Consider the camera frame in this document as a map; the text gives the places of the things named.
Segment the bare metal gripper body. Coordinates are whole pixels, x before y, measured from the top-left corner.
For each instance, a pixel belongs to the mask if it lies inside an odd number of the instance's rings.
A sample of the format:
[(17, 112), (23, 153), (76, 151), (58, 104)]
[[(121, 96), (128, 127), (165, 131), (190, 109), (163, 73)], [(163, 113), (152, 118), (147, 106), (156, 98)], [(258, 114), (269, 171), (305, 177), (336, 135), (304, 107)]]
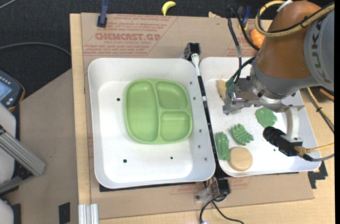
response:
[(281, 112), (286, 107), (282, 102), (285, 95), (273, 93), (262, 85), (257, 79), (240, 78), (236, 83), (227, 83), (227, 98), (236, 102), (259, 102), (261, 107), (266, 107), (274, 112)]

